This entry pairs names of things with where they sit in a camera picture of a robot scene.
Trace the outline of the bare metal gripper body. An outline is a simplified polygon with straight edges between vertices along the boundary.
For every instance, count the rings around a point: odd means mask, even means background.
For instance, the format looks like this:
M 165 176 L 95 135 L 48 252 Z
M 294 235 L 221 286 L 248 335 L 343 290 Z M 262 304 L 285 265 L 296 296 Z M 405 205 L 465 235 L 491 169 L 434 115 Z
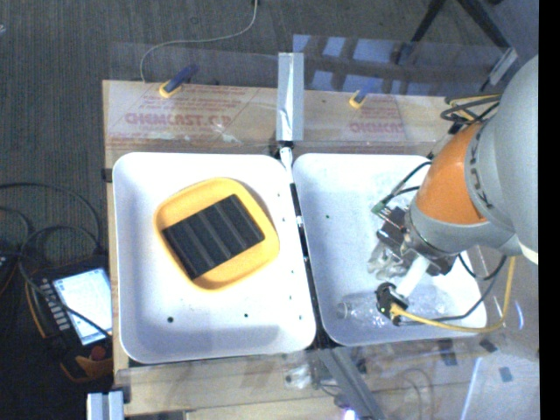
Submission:
M 383 223 L 376 232 L 375 274 L 378 277 L 403 277 L 418 258 L 427 261 L 431 276 L 446 275 L 456 254 L 447 254 L 431 246 L 411 223 L 410 213 L 396 207 L 381 210 Z

